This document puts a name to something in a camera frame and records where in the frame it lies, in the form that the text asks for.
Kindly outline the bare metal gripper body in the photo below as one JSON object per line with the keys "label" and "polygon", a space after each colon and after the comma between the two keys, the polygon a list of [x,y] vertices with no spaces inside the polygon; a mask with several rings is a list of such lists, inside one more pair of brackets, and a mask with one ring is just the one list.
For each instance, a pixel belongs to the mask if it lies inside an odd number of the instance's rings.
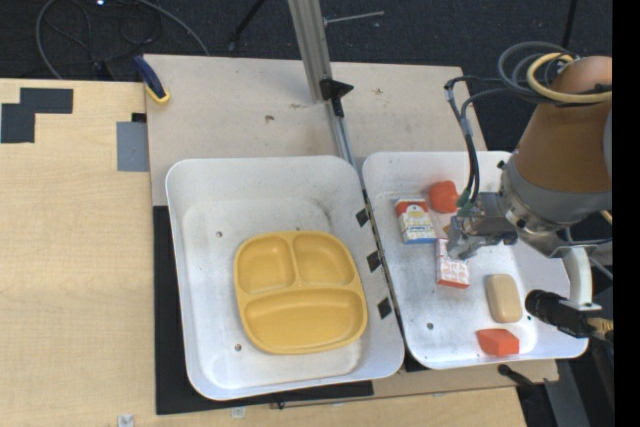
{"label": "bare metal gripper body", "polygon": [[488,246],[525,242],[531,246],[565,246],[559,221],[545,218],[516,194],[481,192],[461,199],[456,213],[456,245]]}

